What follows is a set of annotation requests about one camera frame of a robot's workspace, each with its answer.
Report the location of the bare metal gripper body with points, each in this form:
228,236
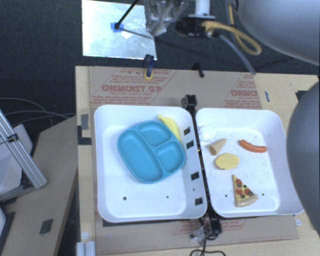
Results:
175,4

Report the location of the pizza slice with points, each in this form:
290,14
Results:
242,192

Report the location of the orange sausage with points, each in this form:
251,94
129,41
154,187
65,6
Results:
252,147

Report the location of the thin black rod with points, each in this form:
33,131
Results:
201,155

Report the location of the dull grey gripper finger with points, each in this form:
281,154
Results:
150,20
163,23

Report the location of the brown cardboard board, red print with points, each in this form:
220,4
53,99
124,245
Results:
215,85

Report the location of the blue divided plate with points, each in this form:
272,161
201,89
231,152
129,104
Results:
140,155

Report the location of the white plastic tray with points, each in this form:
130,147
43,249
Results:
140,200
260,172

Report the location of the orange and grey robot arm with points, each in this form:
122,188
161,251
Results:
282,22

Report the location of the white crumpled lump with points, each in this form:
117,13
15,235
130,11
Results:
207,132

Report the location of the tan ice cream cone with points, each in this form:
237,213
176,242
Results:
217,146

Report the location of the yellow round biscuit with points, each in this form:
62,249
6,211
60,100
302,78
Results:
227,161

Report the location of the yellow banana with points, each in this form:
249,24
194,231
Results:
173,126

